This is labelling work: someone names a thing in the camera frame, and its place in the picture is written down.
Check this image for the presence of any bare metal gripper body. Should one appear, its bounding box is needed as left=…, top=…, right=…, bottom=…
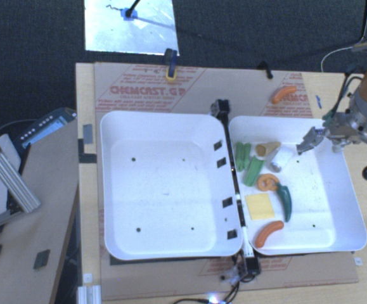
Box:
left=323, top=111, right=367, bottom=153

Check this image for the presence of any white bottle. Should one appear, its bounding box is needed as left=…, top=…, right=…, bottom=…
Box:
left=269, top=146, right=295, bottom=173

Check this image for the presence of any tan ice cream cone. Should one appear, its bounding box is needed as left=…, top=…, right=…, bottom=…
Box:
left=254, top=141, right=282, bottom=158

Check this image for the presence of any orange sausage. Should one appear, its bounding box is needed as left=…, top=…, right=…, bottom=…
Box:
left=271, top=85, right=298, bottom=105
left=254, top=220, right=285, bottom=249

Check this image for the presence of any white plastic tray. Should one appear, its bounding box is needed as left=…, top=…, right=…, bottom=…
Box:
left=228, top=115, right=367, bottom=257
left=100, top=110, right=245, bottom=262

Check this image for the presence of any orange pretzel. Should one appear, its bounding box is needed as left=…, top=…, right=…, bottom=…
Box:
left=256, top=173, right=281, bottom=193

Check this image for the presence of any green cucumber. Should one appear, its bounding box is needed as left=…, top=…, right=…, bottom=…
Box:
left=243, top=155, right=267, bottom=187

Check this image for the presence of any dark green chili pepper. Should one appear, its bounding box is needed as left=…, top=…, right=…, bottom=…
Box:
left=275, top=182, right=293, bottom=224

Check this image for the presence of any green pea pod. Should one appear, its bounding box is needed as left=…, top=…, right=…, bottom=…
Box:
left=235, top=141, right=252, bottom=172

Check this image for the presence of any yellow cheese slice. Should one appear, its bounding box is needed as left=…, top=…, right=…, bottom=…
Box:
left=245, top=193, right=276, bottom=222

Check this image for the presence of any thin black and white rod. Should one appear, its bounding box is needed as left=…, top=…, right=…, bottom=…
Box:
left=220, top=115, right=254, bottom=260

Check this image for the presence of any brown cardboard board red print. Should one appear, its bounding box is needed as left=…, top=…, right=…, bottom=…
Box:
left=93, top=62, right=360, bottom=301

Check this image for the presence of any black block with thin wires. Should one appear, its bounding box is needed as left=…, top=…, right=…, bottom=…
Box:
left=210, top=98, right=232, bottom=118
left=230, top=254, right=262, bottom=282

